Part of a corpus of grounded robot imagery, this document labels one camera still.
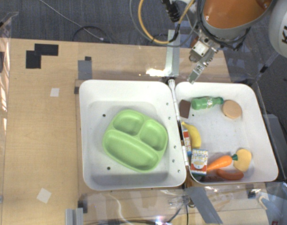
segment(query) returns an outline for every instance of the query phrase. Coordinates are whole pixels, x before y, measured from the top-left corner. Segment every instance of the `white wire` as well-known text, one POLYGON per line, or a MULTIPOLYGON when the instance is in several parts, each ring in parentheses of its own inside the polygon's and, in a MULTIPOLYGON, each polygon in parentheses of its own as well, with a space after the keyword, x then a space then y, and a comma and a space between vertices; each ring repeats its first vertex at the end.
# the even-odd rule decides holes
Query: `white wire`
MULTIPOLYGON (((43 4, 45 4, 47 7, 49 7, 51 10, 53 10, 55 13, 59 14, 61 17, 65 18, 66 20, 70 21, 71 23, 77 25, 78 27, 82 27, 80 24, 76 23, 75 21, 69 19, 68 17, 64 16, 63 14, 61 14, 60 12, 58 12, 56 9, 54 9, 53 7, 51 7, 49 4, 47 4, 45 1, 43 0, 39 0, 41 1, 43 4)), ((90 35, 94 36, 95 38, 101 40, 101 41, 104 41, 104 38, 103 37, 98 37, 94 34, 92 34, 91 32, 89 32, 87 29, 84 29, 87 33, 89 33, 90 35)))

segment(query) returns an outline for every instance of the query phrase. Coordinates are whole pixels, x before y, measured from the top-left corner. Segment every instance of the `banana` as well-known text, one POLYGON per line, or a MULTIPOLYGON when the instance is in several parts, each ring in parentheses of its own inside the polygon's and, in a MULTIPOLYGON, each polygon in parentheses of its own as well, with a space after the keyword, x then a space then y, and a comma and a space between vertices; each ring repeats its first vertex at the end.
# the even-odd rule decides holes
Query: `banana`
POLYGON ((188 130, 191 138, 191 148, 199 149, 201 146, 201 137, 197 128, 193 125, 182 122, 182 125, 188 130))

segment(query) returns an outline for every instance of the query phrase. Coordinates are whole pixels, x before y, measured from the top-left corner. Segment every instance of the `green divided plate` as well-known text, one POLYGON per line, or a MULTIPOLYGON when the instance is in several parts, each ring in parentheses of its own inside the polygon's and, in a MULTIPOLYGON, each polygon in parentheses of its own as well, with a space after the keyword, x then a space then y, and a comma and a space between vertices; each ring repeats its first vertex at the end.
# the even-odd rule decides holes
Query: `green divided plate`
POLYGON ((108 156, 142 173, 158 165, 167 142, 168 134, 162 124, 131 109, 120 111, 103 136, 103 148, 108 156))

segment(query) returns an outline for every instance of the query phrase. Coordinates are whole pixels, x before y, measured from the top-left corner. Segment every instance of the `clear plastic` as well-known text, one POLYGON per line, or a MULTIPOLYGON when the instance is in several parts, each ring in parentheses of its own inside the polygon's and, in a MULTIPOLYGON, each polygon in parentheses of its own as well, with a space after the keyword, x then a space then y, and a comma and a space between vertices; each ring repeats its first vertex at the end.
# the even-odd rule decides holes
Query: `clear plastic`
POLYGON ((9 13, 0 22, 0 223, 2 219, 4 161, 10 72, 11 22, 17 13, 9 13))

